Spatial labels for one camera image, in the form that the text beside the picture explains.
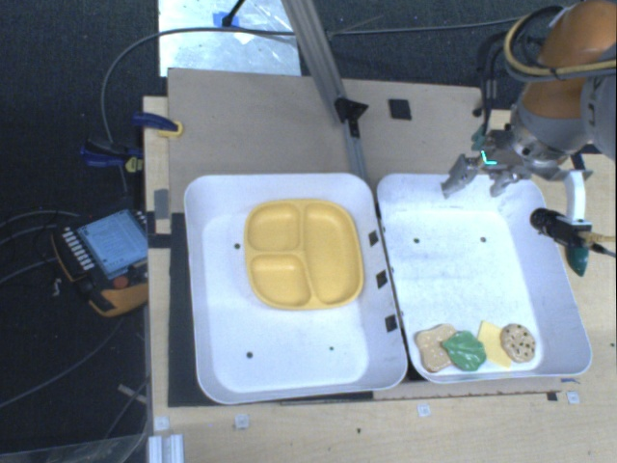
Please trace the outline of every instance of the table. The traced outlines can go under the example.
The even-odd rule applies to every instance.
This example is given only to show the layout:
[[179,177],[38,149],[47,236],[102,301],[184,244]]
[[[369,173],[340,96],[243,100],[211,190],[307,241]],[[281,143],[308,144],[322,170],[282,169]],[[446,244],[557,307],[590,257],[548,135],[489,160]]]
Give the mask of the table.
[[[208,91],[216,92],[216,97],[210,94],[199,102],[201,112],[208,117],[207,133],[200,140],[205,147],[212,147],[208,142],[220,136],[224,128],[229,132],[230,142],[248,127],[251,129],[248,137],[258,136],[260,129],[268,125],[277,130],[280,119],[272,111],[268,112],[269,117],[259,119],[243,115],[249,107],[263,106],[261,99],[252,95],[253,86],[276,85],[279,80],[283,84],[296,81],[292,99],[301,104],[303,99],[317,95],[311,91],[308,78],[260,76],[262,79],[257,79],[250,74],[212,71],[179,71],[178,74],[190,74],[184,78],[194,80],[198,89],[199,84],[207,84]],[[253,85],[237,87],[247,80]],[[371,187],[386,173],[445,173],[458,153],[469,152],[469,137],[479,123],[470,114],[479,101],[476,90],[356,80],[346,80],[345,87],[350,98],[370,105],[360,124]],[[284,96],[284,88],[277,91]],[[174,83],[170,82],[170,103],[174,94]],[[270,100],[267,91],[263,96],[263,101]],[[385,97],[408,98],[413,120],[392,121]],[[226,102],[233,102],[235,113],[225,110]],[[197,107],[171,106],[175,111],[184,106]],[[168,100],[147,97],[145,110],[167,115]],[[299,130],[315,122],[323,128],[337,129],[318,99],[294,114],[285,114],[283,123],[289,125],[294,118]],[[494,114],[495,125],[507,120],[508,112]],[[194,127],[190,122],[186,126],[184,135],[191,135]],[[218,154],[208,157],[211,164],[206,164],[207,168],[201,164],[199,173],[190,161],[181,168],[174,163],[170,166],[173,142],[174,139],[157,136],[152,129],[145,131],[147,210],[154,214],[156,232],[160,234],[170,231],[170,212],[181,211],[181,194],[173,193],[176,186],[190,177],[219,173],[224,168],[226,173],[243,170],[241,160],[217,158]],[[322,160],[320,171],[331,169],[329,163],[335,162],[335,155],[329,156],[328,160]],[[588,156],[586,162],[595,172],[586,183],[587,217],[594,223],[595,231],[615,234],[615,165],[602,156]],[[545,195],[547,207],[565,211],[563,185],[535,181]],[[155,200],[160,203],[168,195],[168,206],[155,204]],[[482,388],[477,388],[479,391],[460,385],[450,387],[452,391],[435,391],[433,385],[421,389],[403,387],[399,391],[378,393],[375,400],[365,402],[180,408],[167,406],[170,251],[150,248],[148,259],[152,415],[155,422],[169,421],[169,428],[156,433],[183,434],[186,461],[608,462],[617,453],[613,259],[592,256],[583,279],[568,271],[593,349],[591,367],[575,379],[529,380],[530,384],[523,384],[520,389],[505,385],[504,391],[513,395],[496,395],[499,385],[485,382]],[[557,392],[556,401],[548,400],[547,391]],[[234,427],[237,415],[250,416],[248,428]]]

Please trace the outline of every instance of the wooden table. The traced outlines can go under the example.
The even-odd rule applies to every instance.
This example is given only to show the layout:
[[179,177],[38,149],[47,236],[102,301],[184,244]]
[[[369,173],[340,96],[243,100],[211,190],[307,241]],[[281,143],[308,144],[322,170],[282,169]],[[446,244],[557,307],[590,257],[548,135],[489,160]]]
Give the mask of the wooden table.
[[[199,74],[205,74],[203,78],[207,78],[209,87],[219,92],[228,83],[221,72]],[[243,77],[234,75],[231,81],[236,79]],[[454,153],[469,152],[469,137],[479,122],[469,114],[477,105],[476,90],[367,81],[345,81],[345,86],[352,99],[371,105],[361,119],[370,177],[378,179],[391,172],[445,173],[455,159]],[[409,98],[414,120],[392,123],[380,99],[386,96]],[[315,108],[320,108],[318,100],[316,104]],[[204,108],[217,113],[213,118],[220,113],[217,104]],[[145,109],[167,115],[168,100],[148,97]],[[242,115],[236,117],[240,123],[251,122]],[[494,114],[496,124],[507,120],[508,112]],[[268,122],[276,128],[276,121],[273,118]],[[160,209],[154,204],[155,193],[160,201],[161,195],[167,194],[165,190],[170,189],[170,178],[174,178],[174,166],[170,168],[170,143],[173,142],[174,139],[159,137],[155,131],[146,129],[148,211]],[[203,143],[207,146],[207,136]],[[587,156],[586,162],[595,172],[586,184],[587,217],[594,223],[595,231],[614,235],[615,165],[602,156]],[[195,177],[199,175],[203,173],[194,173]],[[535,181],[545,195],[547,207],[565,211],[563,185]],[[169,210],[177,210],[174,195],[169,196],[171,206],[156,214],[157,233],[170,231],[166,216]],[[366,402],[304,405],[272,402],[170,408],[167,405],[170,251],[150,249],[148,257],[153,416],[155,421],[168,418],[170,428],[162,433],[183,434],[186,461],[614,461],[617,369],[613,259],[592,256],[583,279],[569,270],[592,345],[593,361],[587,372],[569,382],[545,380],[549,386],[550,382],[558,385],[556,401],[548,400],[546,393],[495,395],[499,389],[492,382],[485,382],[480,392],[460,387],[459,392],[453,393],[429,389],[420,392],[420,398],[412,395],[414,399],[388,400],[407,396],[383,392],[378,396],[381,400]],[[529,391],[542,391],[536,388],[532,384]],[[570,396],[575,400],[577,395],[579,403],[569,401],[568,393],[575,393]],[[419,415],[421,405],[428,405],[429,416]],[[249,428],[234,428],[234,418],[239,414],[250,416]]]

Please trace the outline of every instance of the handheld device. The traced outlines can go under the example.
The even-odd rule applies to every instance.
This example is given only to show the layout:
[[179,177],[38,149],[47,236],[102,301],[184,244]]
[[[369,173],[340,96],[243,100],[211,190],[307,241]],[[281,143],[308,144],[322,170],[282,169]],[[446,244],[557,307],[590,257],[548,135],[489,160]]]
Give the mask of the handheld device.
[[146,216],[121,203],[52,233],[67,278],[99,314],[113,317],[148,299]]

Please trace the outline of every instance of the yellow plate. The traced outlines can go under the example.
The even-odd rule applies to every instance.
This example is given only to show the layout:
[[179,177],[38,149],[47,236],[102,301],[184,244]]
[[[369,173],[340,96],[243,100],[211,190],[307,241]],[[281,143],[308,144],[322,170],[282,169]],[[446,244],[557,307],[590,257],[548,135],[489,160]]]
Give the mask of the yellow plate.
[[340,205],[317,199],[260,204],[244,229],[255,295],[279,309],[328,309],[362,291],[362,253],[354,220]]

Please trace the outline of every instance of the teal led light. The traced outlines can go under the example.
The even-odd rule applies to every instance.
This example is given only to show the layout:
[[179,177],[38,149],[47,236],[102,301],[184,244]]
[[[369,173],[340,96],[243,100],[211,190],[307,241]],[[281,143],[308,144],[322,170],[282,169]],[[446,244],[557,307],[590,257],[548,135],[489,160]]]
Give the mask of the teal led light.
[[480,151],[482,153],[482,161],[484,161],[485,165],[496,165],[496,161],[492,161],[490,159],[486,159],[486,152],[484,150]]

